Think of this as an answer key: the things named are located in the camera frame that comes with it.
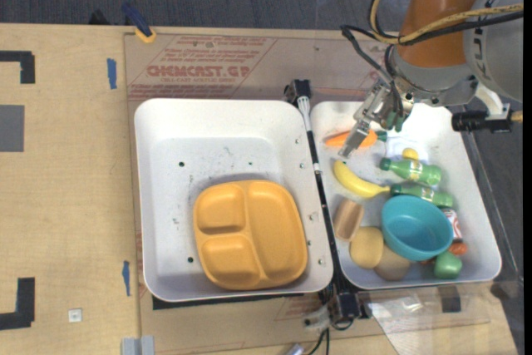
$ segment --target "green toy bottle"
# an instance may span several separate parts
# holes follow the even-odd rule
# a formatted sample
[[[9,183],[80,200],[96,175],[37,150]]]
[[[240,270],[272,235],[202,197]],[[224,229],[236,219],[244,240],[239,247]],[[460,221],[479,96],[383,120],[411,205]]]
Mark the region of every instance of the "green toy bottle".
[[[409,194],[430,201],[438,207],[452,207],[453,200],[450,194],[441,191],[434,191],[429,186],[423,185],[400,185],[394,184],[390,187],[391,195]]]
[[[441,179],[440,167],[437,165],[424,165],[419,160],[407,158],[392,160],[385,157],[381,160],[379,167],[382,170],[391,170],[406,180],[422,182],[428,185],[436,185]]]

